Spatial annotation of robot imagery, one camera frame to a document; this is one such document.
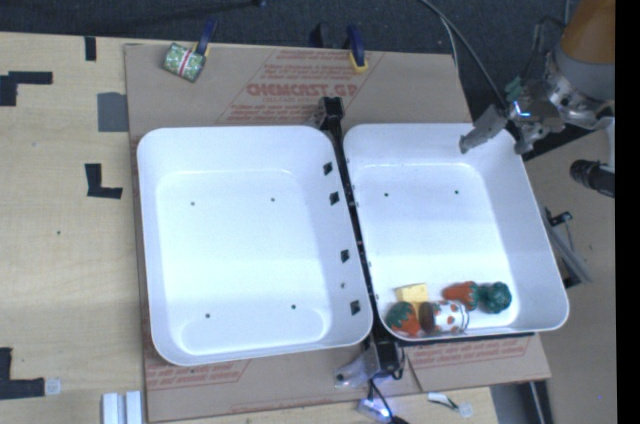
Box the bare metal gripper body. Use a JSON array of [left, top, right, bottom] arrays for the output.
[[505, 79, 615, 134]]

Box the brown cardboard board red print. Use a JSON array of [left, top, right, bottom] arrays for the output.
[[122, 42, 553, 424]]

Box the white plastic tray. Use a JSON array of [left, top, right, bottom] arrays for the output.
[[135, 124, 376, 368], [341, 121, 571, 344]]

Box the thin black rod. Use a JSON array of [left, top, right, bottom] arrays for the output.
[[328, 125, 384, 344]]

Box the green broccoli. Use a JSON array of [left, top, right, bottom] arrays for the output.
[[477, 280, 514, 315]]

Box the orange toy strawberry green top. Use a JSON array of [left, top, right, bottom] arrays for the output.
[[441, 280, 481, 312], [384, 300, 424, 339]]

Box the yellow cheese wedge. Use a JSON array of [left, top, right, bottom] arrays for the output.
[[393, 281, 430, 305]]

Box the white can red print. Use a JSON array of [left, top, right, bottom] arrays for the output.
[[418, 299, 472, 336]]

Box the green patterned can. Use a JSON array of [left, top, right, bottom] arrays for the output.
[[160, 42, 207, 84]]

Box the black cylinder on white bracket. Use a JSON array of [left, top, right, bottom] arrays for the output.
[[569, 114, 617, 200]]

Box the black block with thin wires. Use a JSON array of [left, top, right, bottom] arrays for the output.
[[371, 338, 405, 377], [311, 95, 347, 132]]

